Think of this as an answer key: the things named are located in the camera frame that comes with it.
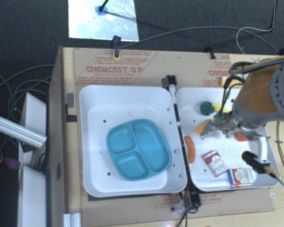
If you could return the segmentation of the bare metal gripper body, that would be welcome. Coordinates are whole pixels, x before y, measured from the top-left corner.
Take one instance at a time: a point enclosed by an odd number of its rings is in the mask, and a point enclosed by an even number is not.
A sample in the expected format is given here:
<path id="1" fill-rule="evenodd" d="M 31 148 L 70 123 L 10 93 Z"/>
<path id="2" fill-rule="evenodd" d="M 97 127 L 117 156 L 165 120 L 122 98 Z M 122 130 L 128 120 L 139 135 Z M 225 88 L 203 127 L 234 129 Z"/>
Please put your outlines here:
<path id="1" fill-rule="evenodd" d="M 261 137 L 256 132 L 257 126 L 243 120 L 236 112 L 220 113 L 214 116 L 216 129 L 222 131 L 226 138 L 234 137 L 237 141 L 254 141 Z"/>

